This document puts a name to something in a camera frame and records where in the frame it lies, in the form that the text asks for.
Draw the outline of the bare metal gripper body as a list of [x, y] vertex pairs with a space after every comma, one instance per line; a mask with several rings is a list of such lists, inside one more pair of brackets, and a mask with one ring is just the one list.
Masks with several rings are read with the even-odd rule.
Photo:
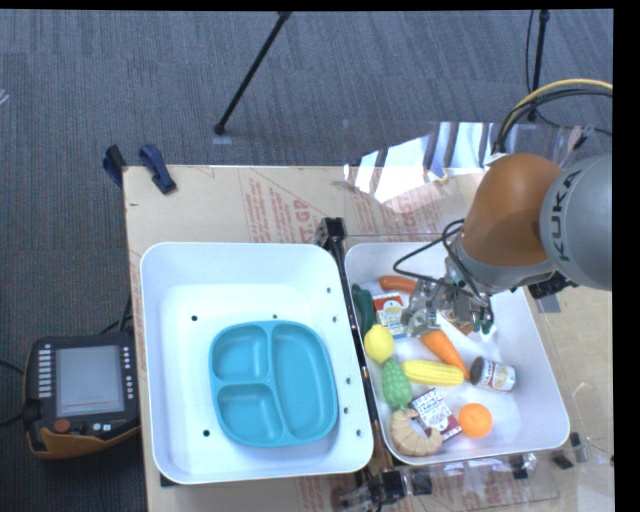
[[423, 311], [436, 310], [461, 332], [479, 332], [481, 330], [481, 299], [468, 289], [465, 283], [459, 284], [449, 276], [433, 278], [416, 275], [416, 284], [410, 294], [410, 308], [421, 313], [421, 325], [424, 326]]

